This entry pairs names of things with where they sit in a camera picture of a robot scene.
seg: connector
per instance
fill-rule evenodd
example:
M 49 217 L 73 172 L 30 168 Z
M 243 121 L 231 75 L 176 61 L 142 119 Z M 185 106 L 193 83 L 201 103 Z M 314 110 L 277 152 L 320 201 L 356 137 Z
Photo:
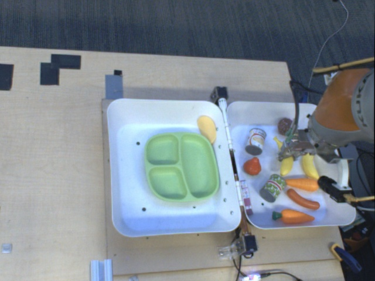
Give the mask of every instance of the connector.
M 345 198 L 346 194 L 350 194 L 352 190 L 341 190 L 338 189 L 335 185 L 337 184 L 331 178 L 322 176 L 318 179 L 319 187 L 326 193 L 329 194 L 331 199 L 335 200 L 337 203 L 345 203 L 347 199 Z
M 261 275 L 259 273 L 251 273 L 246 277 L 242 278 L 242 281 L 260 281 Z
M 255 239 L 255 235 L 245 234 L 243 237 L 245 242 L 245 252 L 243 253 L 243 255 L 251 255 L 254 252 L 257 252 L 258 245 Z
M 217 104 L 220 98 L 228 99 L 228 92 L 226 87 L 215 87 L 210 95 L 212 103 Z
M 237 238 L 231 243 L 230 246 L 219 247 L 219 259 L 234 259 L 240 255 L 253 256 L 254 252 L 258 250 L 257 241 L 255 236 L 251 234 L 245 234 L 242 237 Z
M 345 200 L 348 203 L 358 203 L 358 202 L 364 202 L 364 201 L 373 201 L 375 200 L 374 196 L 368 196 L 368 197 L 355 197 L 352 194 L 344 194 L 343 195 Z

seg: toy hot dog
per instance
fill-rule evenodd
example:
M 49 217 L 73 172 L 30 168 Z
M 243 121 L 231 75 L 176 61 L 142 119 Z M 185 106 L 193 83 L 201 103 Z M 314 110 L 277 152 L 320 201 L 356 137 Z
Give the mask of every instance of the toy hot dog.
M 287 190 L 287 195 L 292 201 L 294 201 L 298 205 L 300 205 L 302 207 L 305 207 L 305 208 L 308 208 L 308 209 L 317 210 L 321 206 L 316 201 L 311 201 L 311 200 L 308 200 L 308 199 L 305 199 L 305 198 L 301 197 L 294 189 Z

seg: green divided plate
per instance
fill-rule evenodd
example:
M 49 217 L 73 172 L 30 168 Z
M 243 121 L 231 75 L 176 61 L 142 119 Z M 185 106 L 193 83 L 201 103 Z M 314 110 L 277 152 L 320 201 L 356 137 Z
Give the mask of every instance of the green divided plate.
M 212 145 L 198 133 L 153 136 L 146 143 L 145 167 L 152 192 L 166 201 L 202 200 L 219 188 Z

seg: toy banana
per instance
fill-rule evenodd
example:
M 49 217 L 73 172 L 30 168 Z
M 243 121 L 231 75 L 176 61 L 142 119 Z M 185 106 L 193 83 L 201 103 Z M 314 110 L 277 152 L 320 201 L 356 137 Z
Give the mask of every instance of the toy banana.
M 274 137 L 274 141 L 276 142 L 276 144 L 277 144 L 277 146 L 280 150 L 281 147 L 282 147 L 282 142 L 276 136 Z M 284 158 L 281 161 L 281 166 L 280 166 L 280 175 L 281 176 L 285 176 L 285 175 L 289 174 L 289 172 L 293 168 L 293 162 L 294 162 L 293 156 L 290 156 L 288 158 Z
M 303 155 L 303 157 L 302 157 L 302 168 L 303 168 L 305 174 L 308 177 L 317 180 L 317 179 L 319 179 L 319 174 L 318 174 L 318 171 L 315 168 L 313 160 L 314 160 L 314 155 L 310 155 L 310 154 Z

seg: toy can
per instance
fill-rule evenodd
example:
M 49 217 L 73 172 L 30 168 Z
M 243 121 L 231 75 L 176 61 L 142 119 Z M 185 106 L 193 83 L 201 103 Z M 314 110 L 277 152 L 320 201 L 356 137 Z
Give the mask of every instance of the toy can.
M 247 146 L 245 147 L 246 152 L 254 156 L 261 154 L 266 136 L 265 131 L 260 128 L 250 130 Z
M 267 202 L 273 203 L 286 185 L 287 184 L 283 177 L 277 174 L 272 174 L 264 187 L 260 190 L 259 195 Z

